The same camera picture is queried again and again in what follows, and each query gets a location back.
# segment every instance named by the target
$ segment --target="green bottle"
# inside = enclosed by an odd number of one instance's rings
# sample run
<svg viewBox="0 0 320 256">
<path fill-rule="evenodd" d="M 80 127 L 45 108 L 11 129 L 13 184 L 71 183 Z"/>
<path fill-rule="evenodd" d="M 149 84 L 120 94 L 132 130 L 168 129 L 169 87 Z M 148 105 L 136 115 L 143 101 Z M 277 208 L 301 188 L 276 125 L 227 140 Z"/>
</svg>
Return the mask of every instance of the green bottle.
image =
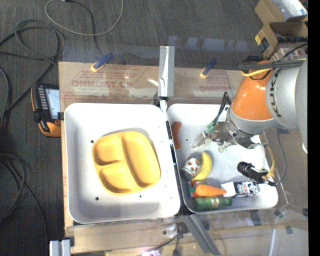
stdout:
<svg viewBox="0 0 320 256">
<path fill-rule="evenodd" d="M 232 199 L 228 197 L 196 197 L 193 206 L 196 211 L 209 211 L 223 206 L 232 205 Z"/>
</svg>

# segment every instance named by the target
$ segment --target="multimeter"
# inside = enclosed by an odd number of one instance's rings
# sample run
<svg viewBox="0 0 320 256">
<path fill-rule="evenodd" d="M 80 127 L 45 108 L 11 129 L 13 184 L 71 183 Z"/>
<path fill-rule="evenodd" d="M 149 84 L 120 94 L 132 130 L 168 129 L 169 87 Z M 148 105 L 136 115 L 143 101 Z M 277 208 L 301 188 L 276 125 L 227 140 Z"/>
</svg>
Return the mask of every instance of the multimeter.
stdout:
<svg viewBox="0 0 320 256">
<path fill-rule="evenodd" d="M 59 86 L 37 82 L 31 87 L 33 119 L 48 137 L 61 137 Z"/>
</svg>

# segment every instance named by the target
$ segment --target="gray floor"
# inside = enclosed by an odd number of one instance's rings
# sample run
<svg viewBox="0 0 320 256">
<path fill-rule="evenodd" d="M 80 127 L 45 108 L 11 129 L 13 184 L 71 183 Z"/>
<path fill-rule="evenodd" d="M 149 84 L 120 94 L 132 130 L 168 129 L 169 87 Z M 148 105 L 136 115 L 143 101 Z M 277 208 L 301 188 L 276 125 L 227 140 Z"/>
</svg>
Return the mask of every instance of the gray floor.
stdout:
<svg viewBox="0 0 320 256">
<path fill-rule="evenodd" d="M 117 19 L 120 0 L 77 0 L 91 10 L 95 31 L 108 30 Z M 50 24 L 64 35 L 63 52 L 55 60 L 95 62 L 112 52 L 114 64 L 157 66 L 159 46 L 175 46 L 176 67 L 203 68 L 216 57 L 216 69 L 236 70 L 248 56 L 260 56 L 255 35 L 262 23 L 254 12 L 259 0 L 124 0 L 116 27 L 96 37 L 68 32 L 49 21 L 44 0 L 0 1 L 0 40 L 29 19 Z M 61 25 L 92 34 L 88 11 L 74 2 L 54 0 L 48 13 Z M 26 29 L 19 34 L 30 48 L 50 56 L 55 37 L 48 29 Z M 0 52 L 35 57 L 13 36 L 0 45 Z M 0 53 L 0 67 L 10 80 L 13 103 L 49 67 L 46 60 L 34 60 Z M 58 68 L 52 66 L 41 79 L 58 84 Z M 0 76 L 0 113 L 5 98 L 5 80 Z M 41 134 L 33 121 L 30 93 L 9 113 L 1 131 L 0 151 L 16 154 L 26 166 L 26 183 L 39 202 L 45 226 L 35 201 L 24 189 L 12 214 L 0 222 L 0 255 L 46 255 L 46 240 L 64 237 L 61 139 Z M 0 216 L 17 193 L 14 179 L 0 172 Z"/>
</svg>

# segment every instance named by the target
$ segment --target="yellow divided dish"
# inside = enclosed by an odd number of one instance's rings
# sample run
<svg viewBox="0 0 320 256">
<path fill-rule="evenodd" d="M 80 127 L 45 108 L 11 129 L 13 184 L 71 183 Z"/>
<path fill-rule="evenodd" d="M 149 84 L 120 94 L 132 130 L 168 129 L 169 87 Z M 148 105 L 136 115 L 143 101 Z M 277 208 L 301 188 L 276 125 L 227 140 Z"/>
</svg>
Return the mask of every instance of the yellow divided dish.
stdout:
<svg viewBox="0 0 320 256">
<path fill-rule="evenodd" d="M 137 131 L 99 138 L 92 146 L 92 157 L 98 177 L 112 193 L 138 192 L 160 179 L 155 151 L 148 138 Z"/>
</svg>

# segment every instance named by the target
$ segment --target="blue and yellow clamp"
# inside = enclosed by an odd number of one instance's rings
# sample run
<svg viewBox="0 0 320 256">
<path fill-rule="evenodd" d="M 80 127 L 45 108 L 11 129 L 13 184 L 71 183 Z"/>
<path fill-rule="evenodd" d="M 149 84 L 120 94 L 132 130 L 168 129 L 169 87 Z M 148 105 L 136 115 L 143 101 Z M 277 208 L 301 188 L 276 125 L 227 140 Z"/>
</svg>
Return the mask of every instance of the blue and yellow clamp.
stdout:
<svg viewBox="0 0 320 256">
<path fill-rule="evenodd" d="M 107 55 L 104 55 L 102 58 L 100 58 L 97 62 L 93 63 L 91 65 L 91 70 L 93 72 L 97 72 L 99 69 L 103 67 L 104 64 L 110 61 L 113 57 L 114 57 L 113 53 L 109 52 Z"/>
<path fill-rule="evenodd" d="M 216 65 L 216 58 L 213 58 L 209 64 L 201 71 L 200 77 L 207 78 L 209 75 L 209 71 Z"/>
</svg>

